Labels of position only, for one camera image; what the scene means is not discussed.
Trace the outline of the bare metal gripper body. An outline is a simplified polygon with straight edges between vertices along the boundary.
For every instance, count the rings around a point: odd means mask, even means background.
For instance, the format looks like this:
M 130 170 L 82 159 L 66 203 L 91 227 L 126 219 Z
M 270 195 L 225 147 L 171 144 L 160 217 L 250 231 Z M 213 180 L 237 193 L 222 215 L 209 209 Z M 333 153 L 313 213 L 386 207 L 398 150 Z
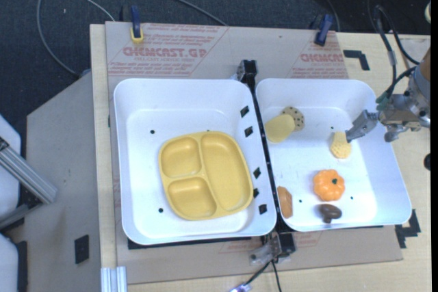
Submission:
M 430 101 L 421 94 L 393 94 L 379 112 L 381 124 L 417 131 L 430 127 Z

